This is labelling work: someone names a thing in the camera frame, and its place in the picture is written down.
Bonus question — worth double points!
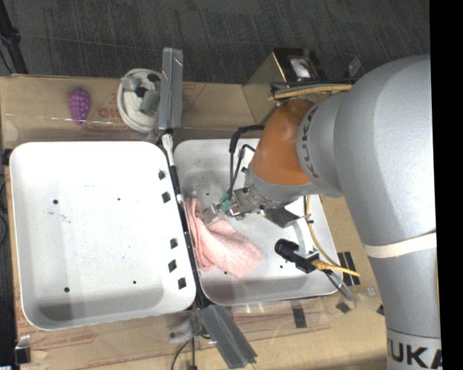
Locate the brown cardboard box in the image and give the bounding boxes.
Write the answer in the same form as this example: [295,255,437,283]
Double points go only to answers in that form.
[240,46,325,124]

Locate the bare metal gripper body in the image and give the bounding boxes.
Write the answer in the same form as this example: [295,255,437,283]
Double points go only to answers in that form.
[215,185,265,223]

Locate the purple toy grapes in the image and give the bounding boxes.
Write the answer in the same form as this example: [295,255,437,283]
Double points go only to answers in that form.
[67,85,93,126]

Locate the white plastic tray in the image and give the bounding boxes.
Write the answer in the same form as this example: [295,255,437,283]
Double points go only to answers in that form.
[8,135,199,333]
[171,133,345,309]

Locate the brown cardboard board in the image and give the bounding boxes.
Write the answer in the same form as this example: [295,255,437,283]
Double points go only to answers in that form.
[0,60,386,370]

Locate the pink cloth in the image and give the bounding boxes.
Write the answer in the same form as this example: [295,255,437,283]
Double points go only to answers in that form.
[184,194,265,281]

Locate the black cylinder on white bracket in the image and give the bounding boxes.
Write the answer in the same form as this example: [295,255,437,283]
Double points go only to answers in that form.
[272,214,322,275]

